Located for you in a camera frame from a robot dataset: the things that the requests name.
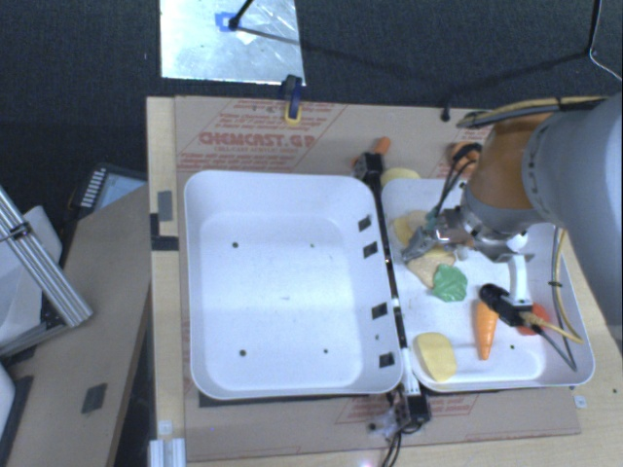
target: green vegetable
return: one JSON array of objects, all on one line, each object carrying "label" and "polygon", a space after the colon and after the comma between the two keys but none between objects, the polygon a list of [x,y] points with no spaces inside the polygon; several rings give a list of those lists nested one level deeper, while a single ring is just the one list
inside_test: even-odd
[{"label": "green vegetable", "polygon": [[433,277],[432,294],[443,301],[463,301],[467,294],[467,277],[457,267],[439,265]]}]

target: dark floor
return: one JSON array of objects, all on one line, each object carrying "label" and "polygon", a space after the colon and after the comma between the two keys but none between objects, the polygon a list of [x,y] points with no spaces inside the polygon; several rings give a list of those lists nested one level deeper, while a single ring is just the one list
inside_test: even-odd
[{"label": "dark floor", "polygon": [[[593,1],[296,0],[305,98],[489,108],[613,93],[582,54]],[[619,73],[622,8],[604,0],[597,40]],[[276,95],[163,80],[159,0],[0,0],[0,18],[0,184],[55,225],[94,164],[145,169],[146,96]]]}]

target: black metal post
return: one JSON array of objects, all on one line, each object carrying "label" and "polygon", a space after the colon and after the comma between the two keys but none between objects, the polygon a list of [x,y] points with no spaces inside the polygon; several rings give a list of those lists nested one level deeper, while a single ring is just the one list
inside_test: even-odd
[{"label": "black metal post", "polygon": [[252,3],[253,0],[246,0],[246,2],[242,4],[242,7],[240,7],[238,13],[230,19],[228,26],[232,31],[236,31],[238,29],[242,16]]}]

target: silver metal sheet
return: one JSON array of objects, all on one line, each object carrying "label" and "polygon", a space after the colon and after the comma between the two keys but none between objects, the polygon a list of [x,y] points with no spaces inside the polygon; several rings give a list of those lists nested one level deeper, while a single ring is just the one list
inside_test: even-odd
[{"label": "silver metal sheet", "polygon": [[229,18],[245,0],[160,0],[165,78],[280,84],[303,78],[294,0],[255,0],[240,27]]}]

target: white tray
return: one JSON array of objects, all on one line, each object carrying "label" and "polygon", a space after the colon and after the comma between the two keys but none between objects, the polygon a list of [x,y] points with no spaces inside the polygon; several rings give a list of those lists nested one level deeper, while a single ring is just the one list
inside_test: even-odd
[{"label": "white tray", "polygon": [[[421,333],[439,332],[452,343],[457,358],[457,373],[445,382],[437,382],[428,374],[425,366],[410,351],[411,362],[418,380],[426,387],[439,392],[480,391],[517,387],[542,387],[576,385],[591,378],[595,362],[588,337],[582,323],[577,301],[564,264],[561,267],[563,301],[568,317],[584,344],[569,343],[577,364],[574,372],[549,344],[539,336],[522,336],[516,329],[498,321],[494,345],[489,360],[478,356],[473,329],[473,310],[478,290],[485,283],[494,283],[510,290],[509,264],[494,264],[481,253],[470,251],[465,261],[457,261],[458,267],[468,279],[467,297],[463,302],[444,303],[410,272],[400,257],[404,246],[398,241],[391,223],[399,216],[414,210],[431,209],[439,199],[441,180],[393,180],[383,192],[385,217],[389,228],[389,240],[396,283],[404,325],[409,345]],[[461,190],[456,188],[447,198],[444,207],[459,203]],[[542,304],[556,320],[551,287],[551,249],[553,227],[536,225],[529,229],[529,241],[522,250],[534,257],[526,263],[527,298]],[[552,338],[563,346],[562,338],[551,333]]]},{"label": "white tray", "polygon": [[[184,196],[199,390],[226,400],[383,393],[398,383],[383,245],[364,184],[204,171]],[[366,247],[377,252],[366,257]]]}]

